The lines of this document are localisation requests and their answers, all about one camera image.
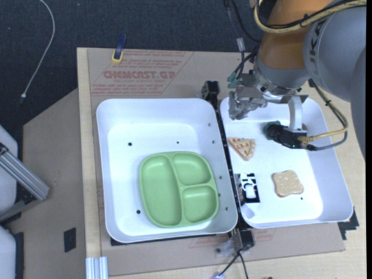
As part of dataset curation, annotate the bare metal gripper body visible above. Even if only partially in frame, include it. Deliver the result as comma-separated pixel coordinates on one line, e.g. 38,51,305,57
234,73,298,108

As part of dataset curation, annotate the thin black and white rod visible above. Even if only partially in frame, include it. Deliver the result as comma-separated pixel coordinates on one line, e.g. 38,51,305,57
212,97,242,233

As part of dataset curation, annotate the toy pizza slice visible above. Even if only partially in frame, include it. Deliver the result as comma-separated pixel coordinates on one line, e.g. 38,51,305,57
227,137,257,162

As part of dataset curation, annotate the white plastic tray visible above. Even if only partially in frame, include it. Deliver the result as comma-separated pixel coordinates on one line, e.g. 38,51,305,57
95,98,239,243
219,96,354,230

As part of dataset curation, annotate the black and white carton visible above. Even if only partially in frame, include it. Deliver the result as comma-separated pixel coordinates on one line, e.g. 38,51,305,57
233,171,262,207

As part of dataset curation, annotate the tan toy bread slice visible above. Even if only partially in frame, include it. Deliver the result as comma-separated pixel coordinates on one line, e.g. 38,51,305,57
271,170,305,198

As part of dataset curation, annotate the brown cardboard board red print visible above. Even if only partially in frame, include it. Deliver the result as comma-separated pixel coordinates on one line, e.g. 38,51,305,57
87,48,346,276

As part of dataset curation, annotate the green divided plate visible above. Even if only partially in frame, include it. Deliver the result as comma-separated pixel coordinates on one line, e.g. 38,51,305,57
138,151,220,229

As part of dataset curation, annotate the black block with thin wires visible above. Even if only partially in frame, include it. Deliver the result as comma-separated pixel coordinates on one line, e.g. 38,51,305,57
231,230,255,253
201,80,220,102

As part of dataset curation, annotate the black cylinder on white bracket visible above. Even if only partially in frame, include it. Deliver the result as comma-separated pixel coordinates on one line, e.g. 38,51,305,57
263,94,309,150

